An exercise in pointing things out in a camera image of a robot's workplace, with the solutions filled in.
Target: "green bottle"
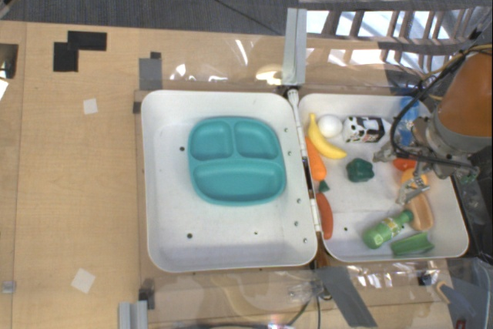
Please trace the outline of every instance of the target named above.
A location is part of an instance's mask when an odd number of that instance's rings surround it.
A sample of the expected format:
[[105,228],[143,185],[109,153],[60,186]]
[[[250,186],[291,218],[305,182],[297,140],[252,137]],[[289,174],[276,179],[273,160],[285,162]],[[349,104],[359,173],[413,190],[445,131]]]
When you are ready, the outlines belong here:
[[385,218],[377,226],[368,229],[363,234],[364,243],[370,248],[376,249],[392,237],[401,232],[402,226],[413,220],[413,213],[404,210],[395,218]]

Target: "bottle label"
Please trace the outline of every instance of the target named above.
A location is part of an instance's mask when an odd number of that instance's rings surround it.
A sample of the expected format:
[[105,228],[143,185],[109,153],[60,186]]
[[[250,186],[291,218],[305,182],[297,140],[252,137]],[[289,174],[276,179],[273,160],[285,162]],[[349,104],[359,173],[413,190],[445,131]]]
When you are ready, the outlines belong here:
[[399,232],[401,231],[398,223],[396,223],[392,218],[385,218],[384,220],[382,220],[382,223],[387,225],[388,228],[391,230],[392,237],[397,236],[399,234]]

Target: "yellow banana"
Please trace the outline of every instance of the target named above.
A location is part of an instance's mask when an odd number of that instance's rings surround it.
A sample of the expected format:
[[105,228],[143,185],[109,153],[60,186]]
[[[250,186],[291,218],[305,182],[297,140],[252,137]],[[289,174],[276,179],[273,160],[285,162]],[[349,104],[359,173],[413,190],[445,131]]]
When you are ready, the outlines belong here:
[[318,129],[317,121],[315,120],[315,114],[310,114],[310,126],[308,126],[308,137],[311,142],[317,148],[318,152],[329,159],[342,159],[346,157],[347,153],[343,149],[330,144],[325,140],[325,137],[320,133]]

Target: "white sticker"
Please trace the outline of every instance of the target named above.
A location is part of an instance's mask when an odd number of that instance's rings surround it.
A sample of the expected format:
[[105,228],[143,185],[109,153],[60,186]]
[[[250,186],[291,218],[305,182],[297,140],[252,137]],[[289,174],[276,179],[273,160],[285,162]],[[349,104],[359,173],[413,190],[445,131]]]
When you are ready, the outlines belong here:
[[84,114],[96,114],[98,112],[98,103],[96,99],[84,100]]
[[8,82],[0,79],[0,100],[2,100],[3,94],[7,90]]
[[81,268],[77,271],[71,285],[75,289],[84,292],[84,294],[88,294],[95,279],[96,276],[94,274],[90,274],[90,272]]

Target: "wooden tabletop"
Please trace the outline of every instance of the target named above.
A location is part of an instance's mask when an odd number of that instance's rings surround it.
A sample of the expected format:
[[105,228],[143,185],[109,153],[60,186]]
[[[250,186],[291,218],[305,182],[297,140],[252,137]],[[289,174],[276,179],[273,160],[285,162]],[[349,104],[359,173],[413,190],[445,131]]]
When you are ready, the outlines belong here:
[[[66,42],[68,30],[106,32],[107,49],[80,51],[78,72],[54,72],[53,43]],[[13,296],[0,294],[0,328],[117,327],[118,304],[136,301],[144,280],[141,264],[148,264],[142,258],[142,230],[139,235],[132,113],[139,59],[161,52],[163,79],[173,88],[190,84],[186,77],[200,82],[212,75],[253,87],[259,65],[282,61],[283,38],[0,22],[0,42],[19,45],[16,77],[0,101],[0,153],[6,158],[0,162],[0,280],[16,282]],[[238,42],[246,47],[247,60]],[[318,45],[317,56],[327,60],[327,42]],[[375,68],[369,78],[384,82],[384,71]],[[96,100],[97,112],[85,114],[88,99]],[[87,293],[72,286],[80,269],[94,276]],[[240,284],[231,277],[158,275],[156,303],[166,308],[149,313],[154,327],[198,316],[255,319],[266,314],[241,297]],[[265,295],[265,272],[255,276],[244,289],[250,296]],[[384,286],[387,294],[397,292]],[[420,302],[412,307],[410,291]],[[219,307],[213,295],[224,300]],[[447,305],[415,280],[396,293],[402,302],[381,295],[367,292],[364,297],[380,327],[450,326]],[[293,316],[298,307],[284,308],[282,317]],[[314,327],[316,311],[313,306],[308,310],[299,327]],[[323,310],[325,322],[347,327],[334,302],[324,302]]]

